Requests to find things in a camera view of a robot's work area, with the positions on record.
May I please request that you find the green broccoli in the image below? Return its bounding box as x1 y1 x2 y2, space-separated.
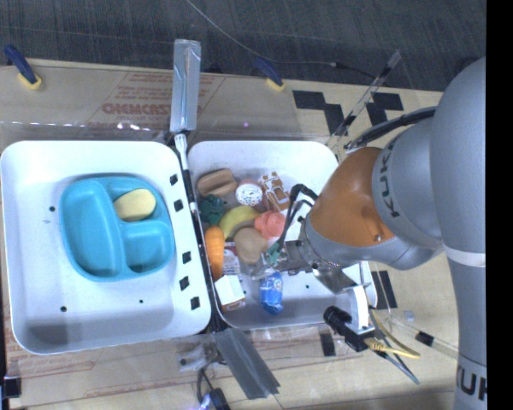
197 194 228 226

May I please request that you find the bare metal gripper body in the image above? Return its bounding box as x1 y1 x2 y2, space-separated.
277 227 318 275

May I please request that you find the red and white small carton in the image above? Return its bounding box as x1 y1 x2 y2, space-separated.
221 241 242 277

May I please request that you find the orange carrot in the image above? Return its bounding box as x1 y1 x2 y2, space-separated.
203 225 227 282

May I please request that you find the white and orange carton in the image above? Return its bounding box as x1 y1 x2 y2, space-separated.
213 273 247 313

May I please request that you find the clear plastic bottle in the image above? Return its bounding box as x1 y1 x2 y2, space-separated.
249 250 283 282

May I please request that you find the white plastic tray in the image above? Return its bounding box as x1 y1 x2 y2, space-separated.
0 139 213 355
186 139 379 331

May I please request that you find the blue packet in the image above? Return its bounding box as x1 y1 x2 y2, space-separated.
258 270 285 316

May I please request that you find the brown gingerbread biscuit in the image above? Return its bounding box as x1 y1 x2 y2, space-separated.
257 171 292 214

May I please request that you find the yellow oval toy food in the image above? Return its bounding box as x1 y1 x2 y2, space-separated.
112 187 157 223

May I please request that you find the brown cardboard board, red print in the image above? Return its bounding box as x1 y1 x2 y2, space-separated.
0 57 459 410

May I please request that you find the pink toy shrimp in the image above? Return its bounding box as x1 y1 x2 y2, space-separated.
253 210 288 242

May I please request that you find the brown hot dog bun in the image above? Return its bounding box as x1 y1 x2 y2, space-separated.
196 167 239 198

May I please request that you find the brown toy potato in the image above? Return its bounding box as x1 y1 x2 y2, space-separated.
233 226 269 266

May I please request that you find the black cylinder on white bracket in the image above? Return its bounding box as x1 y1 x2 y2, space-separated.
322 284 372 353

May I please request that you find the blue divided plate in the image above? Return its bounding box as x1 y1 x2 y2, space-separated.
58 176 176 283

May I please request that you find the yellow banana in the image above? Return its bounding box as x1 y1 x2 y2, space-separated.
218 204 262 241

